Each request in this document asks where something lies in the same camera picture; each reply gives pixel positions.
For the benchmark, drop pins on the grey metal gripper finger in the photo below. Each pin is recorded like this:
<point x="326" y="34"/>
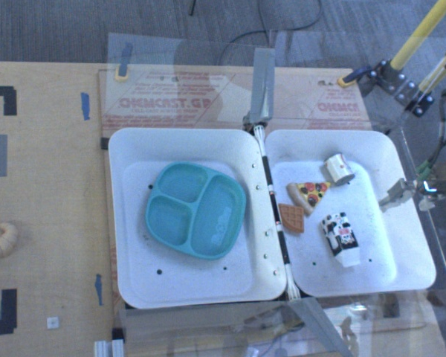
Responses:
<point x="398" y="190"/>

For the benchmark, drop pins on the teal divided plate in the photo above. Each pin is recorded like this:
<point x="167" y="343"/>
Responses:
<point x="208" y="214"/>

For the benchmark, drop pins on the cow print milk carton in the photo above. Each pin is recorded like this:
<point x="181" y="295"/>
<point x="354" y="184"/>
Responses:
<point x="340" y="234"/>

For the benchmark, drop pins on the small white can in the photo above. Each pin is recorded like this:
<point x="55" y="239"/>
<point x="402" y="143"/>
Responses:
<point x="338" y="169"/>

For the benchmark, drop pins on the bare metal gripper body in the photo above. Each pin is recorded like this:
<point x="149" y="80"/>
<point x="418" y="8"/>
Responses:
<point x="431" y="189"/>

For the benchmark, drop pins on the white plastic tray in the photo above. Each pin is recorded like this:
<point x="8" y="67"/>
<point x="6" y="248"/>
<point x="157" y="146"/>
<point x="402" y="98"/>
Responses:
<point x="193" y="281"/>
<point x="386" y="236"/>

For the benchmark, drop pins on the thin black and white rod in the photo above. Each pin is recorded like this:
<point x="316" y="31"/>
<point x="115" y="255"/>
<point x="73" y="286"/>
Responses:
<point x="268" y="173"/>

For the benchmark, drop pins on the brown waffle biscuit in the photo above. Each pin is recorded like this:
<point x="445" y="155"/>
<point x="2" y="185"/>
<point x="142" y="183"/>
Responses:
<point x="292" y="218"/>

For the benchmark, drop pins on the tan toy croissant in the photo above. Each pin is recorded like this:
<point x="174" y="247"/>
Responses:
<point x="3" y="242"/>

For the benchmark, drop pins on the toy pizza slice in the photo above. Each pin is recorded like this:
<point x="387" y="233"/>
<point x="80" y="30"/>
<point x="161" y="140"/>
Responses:
<point x="309" y="195"/>

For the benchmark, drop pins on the brown cardboard board red print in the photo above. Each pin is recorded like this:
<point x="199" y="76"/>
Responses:
<point x="215" y="99"/>

